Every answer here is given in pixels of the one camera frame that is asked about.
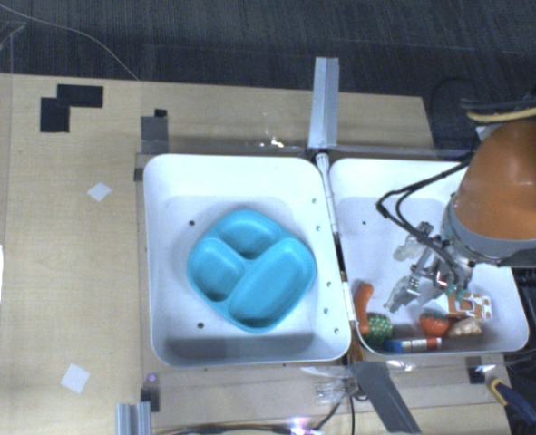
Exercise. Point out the blue divided plate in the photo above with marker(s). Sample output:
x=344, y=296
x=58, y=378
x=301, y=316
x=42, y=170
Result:
x=267, y=283

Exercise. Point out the beige toy bread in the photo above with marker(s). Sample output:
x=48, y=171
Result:
x=464, y=328

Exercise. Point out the orange toy sausage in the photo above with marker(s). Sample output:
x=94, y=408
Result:
x=363, y=302

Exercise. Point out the white plastic tray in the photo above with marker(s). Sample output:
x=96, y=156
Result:
x=168, y=261
x=367, y=243

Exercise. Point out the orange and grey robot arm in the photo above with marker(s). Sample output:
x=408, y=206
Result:
x=508, y=184

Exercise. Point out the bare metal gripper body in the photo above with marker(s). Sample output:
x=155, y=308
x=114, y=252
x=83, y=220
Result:
x=440, y=265

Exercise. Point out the red toy strawberry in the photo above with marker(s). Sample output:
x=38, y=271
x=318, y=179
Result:
x=433, y=324

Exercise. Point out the blue and red tube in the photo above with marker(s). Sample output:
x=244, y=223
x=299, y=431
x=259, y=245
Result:
x=412, y=345

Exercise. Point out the thin black and white rod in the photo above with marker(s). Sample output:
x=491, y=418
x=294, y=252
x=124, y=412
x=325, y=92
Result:
x=329, y=197

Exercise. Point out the green and yellow toy pineapple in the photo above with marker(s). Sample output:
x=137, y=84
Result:
x=380, y=329

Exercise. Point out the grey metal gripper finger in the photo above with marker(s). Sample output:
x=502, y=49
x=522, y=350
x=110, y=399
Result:
x=401, y=293
x=406, y=249

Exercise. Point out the white and orange carton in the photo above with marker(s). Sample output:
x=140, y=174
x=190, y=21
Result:
x=476, y=306

